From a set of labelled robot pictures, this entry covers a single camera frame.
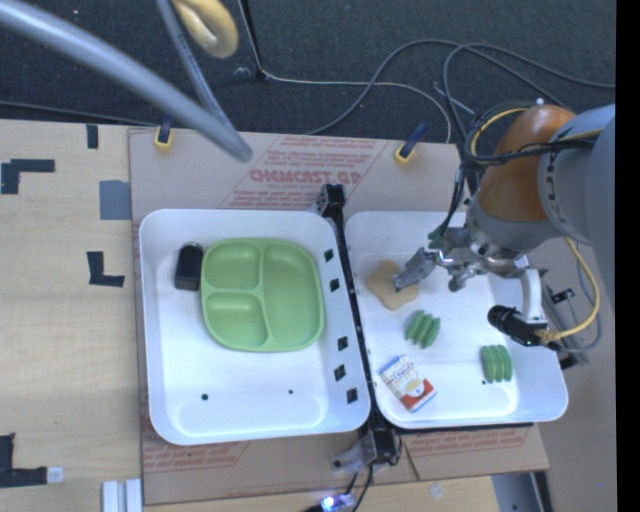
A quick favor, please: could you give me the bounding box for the white and red carton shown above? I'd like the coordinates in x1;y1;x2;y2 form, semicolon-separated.
378;354;438;414

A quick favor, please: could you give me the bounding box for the black block with wires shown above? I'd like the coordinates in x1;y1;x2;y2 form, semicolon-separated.
319;183;348;219
368;427;402;465

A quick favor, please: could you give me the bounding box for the green divided plate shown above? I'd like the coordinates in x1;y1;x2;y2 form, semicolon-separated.
200;238;325;353

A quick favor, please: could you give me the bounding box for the white plastic tray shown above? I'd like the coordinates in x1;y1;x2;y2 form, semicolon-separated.
138;208;372;446
344;210;570;430

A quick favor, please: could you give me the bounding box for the thin black rod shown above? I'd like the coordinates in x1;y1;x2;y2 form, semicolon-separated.
331;212;384;432

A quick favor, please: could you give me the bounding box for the brown cardboard board red print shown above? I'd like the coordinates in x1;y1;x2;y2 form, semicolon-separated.
128;127;551;506

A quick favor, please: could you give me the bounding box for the black cylinder on white bracket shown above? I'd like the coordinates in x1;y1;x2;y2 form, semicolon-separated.
487;267;550;348

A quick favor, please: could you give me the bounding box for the tan biscuit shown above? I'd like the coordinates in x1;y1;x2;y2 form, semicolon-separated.
364;259;419;312

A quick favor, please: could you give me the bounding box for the green ridged toy food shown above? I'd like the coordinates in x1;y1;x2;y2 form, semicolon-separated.
479;344;514;385
403;309;442;350

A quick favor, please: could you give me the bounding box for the small black bottle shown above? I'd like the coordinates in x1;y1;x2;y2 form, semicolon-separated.
173;242;205;292

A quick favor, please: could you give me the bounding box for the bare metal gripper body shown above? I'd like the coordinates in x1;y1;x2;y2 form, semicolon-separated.
433;227;531;281

